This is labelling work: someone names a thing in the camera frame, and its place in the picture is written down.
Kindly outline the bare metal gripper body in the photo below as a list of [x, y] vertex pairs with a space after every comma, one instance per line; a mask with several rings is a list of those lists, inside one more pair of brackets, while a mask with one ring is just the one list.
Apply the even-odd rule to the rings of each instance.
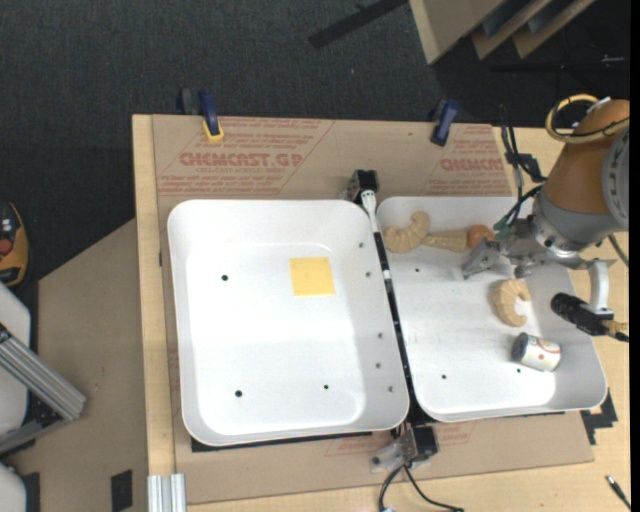
[[565, 237], [544, 217], [517, 219], [499, 246], [501, 254], [515, 266], [557, 263], [570, 269], [587, 269], [594, 263], [581, 256], [585, 244]]

